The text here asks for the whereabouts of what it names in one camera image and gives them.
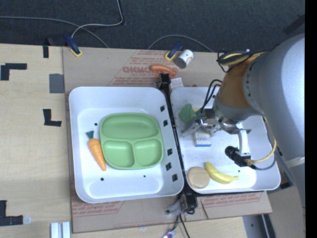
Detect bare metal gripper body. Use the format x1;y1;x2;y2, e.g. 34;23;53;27
197;108;240;134

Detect green broccoli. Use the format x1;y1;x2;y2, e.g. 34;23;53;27
178;104;199;124

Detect thin black rod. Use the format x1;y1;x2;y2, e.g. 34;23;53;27
162;82;193;200

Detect white and blue carton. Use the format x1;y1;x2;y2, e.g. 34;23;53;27
193;130;212;148

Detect white plastic tray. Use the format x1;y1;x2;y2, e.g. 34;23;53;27
68;86;185;204
170;86;282;195

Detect tan round biscuit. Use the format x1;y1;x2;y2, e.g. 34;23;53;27
186;166;211;189

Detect yellow banana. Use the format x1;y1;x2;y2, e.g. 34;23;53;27
205;161;240;185

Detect green divided plate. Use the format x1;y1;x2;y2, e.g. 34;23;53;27
99;112;165;171

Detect orange sausage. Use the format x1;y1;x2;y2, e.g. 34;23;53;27
150;63;178;77

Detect white can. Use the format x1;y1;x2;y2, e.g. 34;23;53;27
173;49;195;69

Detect orange carrot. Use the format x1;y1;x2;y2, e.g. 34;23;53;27
85;130;107;172

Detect brown cardboard board red print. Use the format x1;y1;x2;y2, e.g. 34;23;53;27
61;46;273;234

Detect black cylinder on white bracket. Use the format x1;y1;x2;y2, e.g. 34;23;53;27
224;128;253;168

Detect black block with thin wires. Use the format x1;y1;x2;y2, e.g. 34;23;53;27
155;72;172;90
181;193;199;215

